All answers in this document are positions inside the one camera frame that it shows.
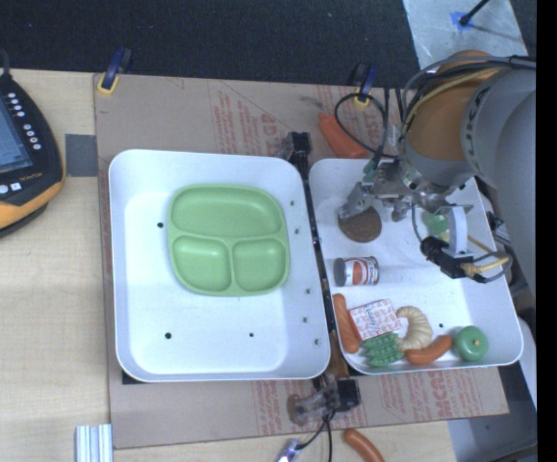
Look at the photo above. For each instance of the green pea pods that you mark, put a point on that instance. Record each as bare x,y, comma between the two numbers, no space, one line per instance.
381,350

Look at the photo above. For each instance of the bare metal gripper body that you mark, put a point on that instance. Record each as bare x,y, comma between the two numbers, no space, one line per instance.
393,183

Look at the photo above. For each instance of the small red and white can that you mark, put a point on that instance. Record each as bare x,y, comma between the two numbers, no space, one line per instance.
360,271

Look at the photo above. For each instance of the brown cardboard board, red print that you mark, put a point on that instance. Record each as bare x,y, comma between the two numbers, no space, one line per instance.
201,109

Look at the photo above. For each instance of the green round toy fruit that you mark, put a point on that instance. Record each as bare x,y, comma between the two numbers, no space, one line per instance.
470,343

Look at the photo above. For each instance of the black cylinder on white bracket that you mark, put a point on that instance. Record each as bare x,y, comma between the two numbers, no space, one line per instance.
444,253

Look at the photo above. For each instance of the brown round biscuit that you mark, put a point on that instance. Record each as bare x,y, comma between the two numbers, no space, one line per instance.
362,229

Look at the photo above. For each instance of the thin black and white rod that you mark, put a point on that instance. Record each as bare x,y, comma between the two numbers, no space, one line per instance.
317,248

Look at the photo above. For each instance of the green divided plate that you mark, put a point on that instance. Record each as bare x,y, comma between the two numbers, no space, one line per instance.
227,238

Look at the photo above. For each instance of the orange sausage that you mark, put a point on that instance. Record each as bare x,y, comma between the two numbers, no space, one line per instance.
362,444
344,323
429,351

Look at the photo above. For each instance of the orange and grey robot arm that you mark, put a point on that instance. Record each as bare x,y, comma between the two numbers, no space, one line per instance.
494,128

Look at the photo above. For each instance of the red and white carton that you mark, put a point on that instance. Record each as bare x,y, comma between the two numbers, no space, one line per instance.
374,319

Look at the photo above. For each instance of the orange carrot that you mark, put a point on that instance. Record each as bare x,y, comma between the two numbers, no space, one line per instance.
340,140

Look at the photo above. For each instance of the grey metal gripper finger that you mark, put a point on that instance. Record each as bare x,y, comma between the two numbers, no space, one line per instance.
399,211
355,205

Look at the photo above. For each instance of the beige croissant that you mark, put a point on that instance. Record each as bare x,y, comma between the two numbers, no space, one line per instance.
420,327

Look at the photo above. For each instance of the pale green round toy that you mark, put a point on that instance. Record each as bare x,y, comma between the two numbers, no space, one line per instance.
436,223

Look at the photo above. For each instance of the white plastic tray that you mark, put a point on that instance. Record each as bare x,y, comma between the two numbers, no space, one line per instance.
210,335
417,287

